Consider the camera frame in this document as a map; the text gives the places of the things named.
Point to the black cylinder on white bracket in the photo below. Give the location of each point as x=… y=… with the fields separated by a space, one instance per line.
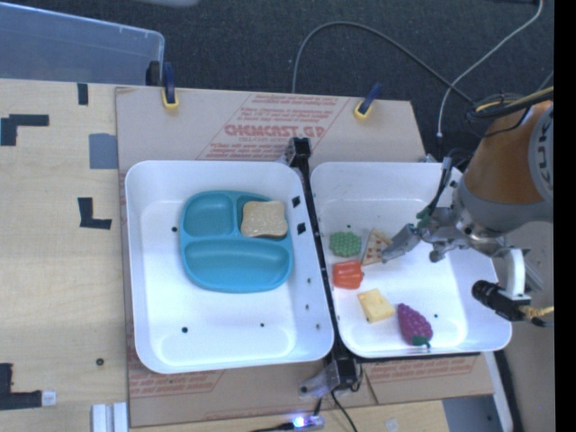
x=495 y=297

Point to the tan toy bread slice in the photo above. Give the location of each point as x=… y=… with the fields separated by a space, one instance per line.
x=264 y=218

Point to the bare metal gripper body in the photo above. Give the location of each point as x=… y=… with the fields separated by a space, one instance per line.
x=454 y=227

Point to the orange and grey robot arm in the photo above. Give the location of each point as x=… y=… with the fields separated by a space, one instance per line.
x=499 y=169

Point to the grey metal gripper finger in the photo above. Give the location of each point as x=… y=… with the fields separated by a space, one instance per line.
x=442 y=252
x=402 y=241

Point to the orange toy pepper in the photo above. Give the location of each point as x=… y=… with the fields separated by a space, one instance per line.
x=347 y=275

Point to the purple toy grapes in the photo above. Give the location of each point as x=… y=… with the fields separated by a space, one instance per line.
x=414 y=324

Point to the green toy peas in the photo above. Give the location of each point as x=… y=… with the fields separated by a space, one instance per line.
x=345 y=244

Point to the thin black rod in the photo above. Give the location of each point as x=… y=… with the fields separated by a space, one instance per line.
x=320 y=241

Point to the yellow toy cheese wedge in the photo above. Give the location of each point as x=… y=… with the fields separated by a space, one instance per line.
x=376 y=306

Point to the brown cardboard board red print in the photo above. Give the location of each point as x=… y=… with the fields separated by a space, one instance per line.
x=252 y=119

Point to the blue divided plate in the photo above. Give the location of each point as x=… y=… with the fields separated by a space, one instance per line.
x=234 y=263

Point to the white plastic tray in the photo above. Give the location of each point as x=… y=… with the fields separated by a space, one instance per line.
x=225 y=331
x=432 y=281

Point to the toy pizza slice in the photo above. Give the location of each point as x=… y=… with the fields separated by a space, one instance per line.
x=372 y=250

